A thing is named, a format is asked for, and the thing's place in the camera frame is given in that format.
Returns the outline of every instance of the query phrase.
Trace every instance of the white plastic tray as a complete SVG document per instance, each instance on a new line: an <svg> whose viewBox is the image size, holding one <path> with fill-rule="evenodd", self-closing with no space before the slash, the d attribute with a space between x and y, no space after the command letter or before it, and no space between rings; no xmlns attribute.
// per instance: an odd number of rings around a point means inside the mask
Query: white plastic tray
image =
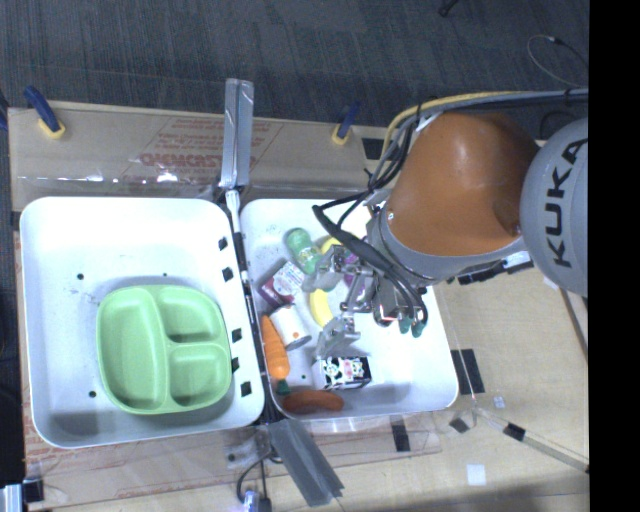
<svg viewBox="0 0 640 512"><path fill-rule="evenodd" d="M254 288L254 302L258 313L272 308L255 292L270 272L290 259L285 233L295 227L306 229L311 238L322 243L328 239L326 231L316 220L311 207L326 200L309 199L258 199L250 202L241 212L240 221L245 233L245 252L249 276ZM349 205L326 210L334 221ZM366 233L368 220L365 208L350 215L345 228L357 236ZM346 297L343 283L329 294L329 304L334 314ZM353 347L370 355L372 382L359 389L337 391L345 401L341 411L324 411L297 415L301 420L337 420L377 415L395 415L444 409L458 396L458 379L451 358L451 351L433 290L425 296L429 321L419 338L400 334L396 323L384 328L378 326L371 314L356 314L356 329L362 333ZM320 333L314 322L307 300L296 303L297 310L313 340L288 352L291 373L287 378L293 389L311 388L311 363L313 349ZM282 397L270 390L280 406ZM288 416L296 417L283 411Z"/></svg>
<svg viewBox="0 0 640 512"><path fill-rule="evenodd" d="M198 199L48 197L25 208L20 234L31 407L46 441L64 448L121 443L246 426L260 415L264 389L220 208ZM233 277L225 281L227 268ZM197 288L220 305L230 340L239 330L231 343L238 369L220 402L142 417L107 398L96 357L98 305L107 293L138 284Z"/></svg>

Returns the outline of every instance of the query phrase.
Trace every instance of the white can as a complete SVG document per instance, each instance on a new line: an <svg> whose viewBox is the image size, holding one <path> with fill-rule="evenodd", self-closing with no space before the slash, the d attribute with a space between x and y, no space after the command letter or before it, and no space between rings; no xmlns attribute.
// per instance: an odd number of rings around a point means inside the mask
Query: white can
<svg viewBox="0 0 640 512"><path fill-rule="evenodd" d="M311 334L294 304L286 304L276 309L269 318L287 350L293 350L311 341Z"/></svg>

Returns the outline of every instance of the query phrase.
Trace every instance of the green plate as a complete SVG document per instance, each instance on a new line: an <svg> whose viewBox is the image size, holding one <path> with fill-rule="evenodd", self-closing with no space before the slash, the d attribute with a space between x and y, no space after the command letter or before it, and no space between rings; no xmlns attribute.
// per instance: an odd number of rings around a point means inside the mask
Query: green plate
<svg viewBox="0 0 640 512"><path fill-rule="evenodd" d="M97 320L109 398L134 414L207 407L231 385L231 351L218 305L186 286L132 286L108 294Z"/></svg>

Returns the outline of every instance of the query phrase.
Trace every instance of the yellow cable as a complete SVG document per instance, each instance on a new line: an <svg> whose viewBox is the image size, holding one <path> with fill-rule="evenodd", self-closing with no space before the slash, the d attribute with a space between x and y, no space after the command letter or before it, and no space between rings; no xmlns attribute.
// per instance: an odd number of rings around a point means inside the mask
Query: yellow cable
<svg viewBox="0 0 640 512"><path fill-rule="evenodd" d="M393 131L400 124L400 122L402 122L407 117L414 115L416 112L418 112L418 110L422 111L427 108L438 107L440 105L447 105L449 103L457 103L459 101L467 101L467 100L473 100L478 98L490 98L491 96L514 94L516 92L520 92L520 91L497 91L497 92L477 92L477 93L459 94L457 96L447 96L446 98L438 98L435 100L425 101L420 105L420 107L416 105L415 107L408 108L407 110L400 112L389 124L387 128L387 133L384 137L384 142L382 143L382 151L380 154L384 155L385 151L387 150L391 142L391 136L393 135Z"/></svg>

